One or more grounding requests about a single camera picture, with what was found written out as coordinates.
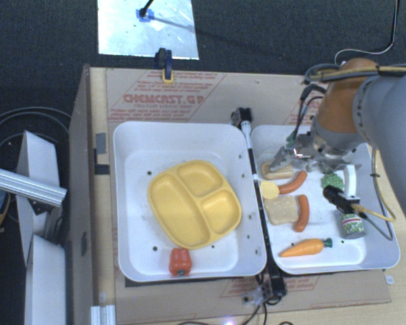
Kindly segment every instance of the dark floor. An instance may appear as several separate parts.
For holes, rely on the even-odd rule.
[[[333,62],[347,48],[382,49],[390,41],[394,0],[192,0],[200,60],[174,67],[222,72],[303,74]],[[396,44],[372,59],[406,63],[406,0]],[[346,53],[346,58],[355,56]],[[147,58],[97,53],[97,0],[0,0],[0,114],[25,106],[72,112],[84,63],[151,68]],[[0,131],[48,129],[27,117]],[[63,136],[57,133],[58,140]],[[12,168],[18,143],[6,145],[0,166]],[[0,325],[23,324],[25,270],[18,224],[0,233]]]

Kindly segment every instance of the orange carrot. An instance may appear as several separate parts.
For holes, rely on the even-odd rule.
[[[302,183],[304,183],[306,178],[307,178],[307,172],[299,171],[298,175],[296,176],[296,178],[293,181],[278,187],[279,194],[282,195],[282,194],[288,194],[290,192],[294,192],[296,189],[298,189],[302,185]]]
[[[300,195],[298,197],[299,201],[299,219],[295,225],[296,232],[304,231],[305,227],[307,226],[310,218],[310,205],[309,199],[305,195]]]
[[[327,238],[322,241],[318,238],[312,238],[310,240],[305,240],[299,242],[296,246],[293,246],[284,252],[282,252],[280,257],[299,257],[301,255],[314,255],[320,253],[324,247],[332,247],[332,239]]]

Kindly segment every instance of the toy can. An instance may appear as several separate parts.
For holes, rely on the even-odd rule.
[[[341,226],[346,239],[352,240],[365,235],[363,220],[354,213],[341,214]]]

